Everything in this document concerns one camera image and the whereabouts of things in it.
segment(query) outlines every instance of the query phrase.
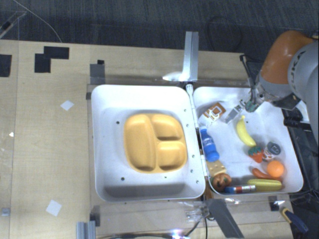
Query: white paper piece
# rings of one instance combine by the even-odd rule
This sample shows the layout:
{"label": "white paper piece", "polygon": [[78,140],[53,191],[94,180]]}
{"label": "white paper piece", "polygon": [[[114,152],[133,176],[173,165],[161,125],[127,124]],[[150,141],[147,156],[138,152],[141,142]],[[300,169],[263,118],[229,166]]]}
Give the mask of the white paper piece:
{"label": "white paper piece", "polygon": [[72,103],[71,101],[67,100],[65,101],[63,104],[61,104],[61,107],[63,109],[65,109],[66,111],[68,111],[72,106],[74,106],[74,103]]}
{"label": "white paper piece", "polygon": [[59,211],[61,210],[62,205],[58,202],[51,200],[50,204],[46,208],[46,211],[54,216],[58,216]]}

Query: orange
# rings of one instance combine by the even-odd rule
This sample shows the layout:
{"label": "orange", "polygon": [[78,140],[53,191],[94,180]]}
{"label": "orange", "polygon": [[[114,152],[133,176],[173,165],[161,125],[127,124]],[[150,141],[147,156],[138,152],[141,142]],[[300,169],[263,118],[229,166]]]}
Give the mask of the orange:
{"label": "orange", "polygon": [[267,165],[267,172],[275,178],[282,176],[284,171],[284,165],[277,160],[270,161]]}

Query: sink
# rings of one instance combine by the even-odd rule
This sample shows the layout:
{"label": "sink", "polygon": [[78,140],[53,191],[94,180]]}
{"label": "sink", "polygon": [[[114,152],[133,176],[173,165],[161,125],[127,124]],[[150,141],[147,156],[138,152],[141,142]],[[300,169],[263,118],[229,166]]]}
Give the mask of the sink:
{"label": "sink", "polygon": [[[91,101],[95,187],[102,200],[195,199],[203,194],[204,173],[185,90],[100,85],[93,90]],[[141,125],[137,135],[132,134],[132,128]],[[174,131],[170,126],[180,128]],[[144,137],[143,131],[146,138],[151,134],[151,143],[155,139],[156,148],[150,147],[149,154],[148,147],[141,150],[141,159],[133,153],[139,147],[132,153],[126,150],[125,139],[134,143]],[[132,138],[125,132],[131,132]]]}

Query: blue bottle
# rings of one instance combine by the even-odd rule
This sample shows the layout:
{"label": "blue bottle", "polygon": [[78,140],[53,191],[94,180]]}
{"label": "blue bottle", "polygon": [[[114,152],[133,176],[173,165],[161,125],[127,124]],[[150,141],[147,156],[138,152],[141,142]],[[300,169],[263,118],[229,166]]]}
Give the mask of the blue bottle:
{"label": "blue bottle", "polygon": [[208,162],[214,162],[218,160],[219,154],[216,150],[213,138],[207,133],[207,127],[201,126],[199,131],[206,160]]}

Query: yellow corn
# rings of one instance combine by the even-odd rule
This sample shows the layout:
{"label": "yellow corn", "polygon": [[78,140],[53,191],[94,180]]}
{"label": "yellow corn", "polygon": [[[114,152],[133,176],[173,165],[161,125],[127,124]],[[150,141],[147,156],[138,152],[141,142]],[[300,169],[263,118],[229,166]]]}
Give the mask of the yellow corn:
{"label": "yellow corn", "polygon": [[281,182],[277,180],[251,179],[247,184],[255,185],[256,191],[276,191],[282,188]]}

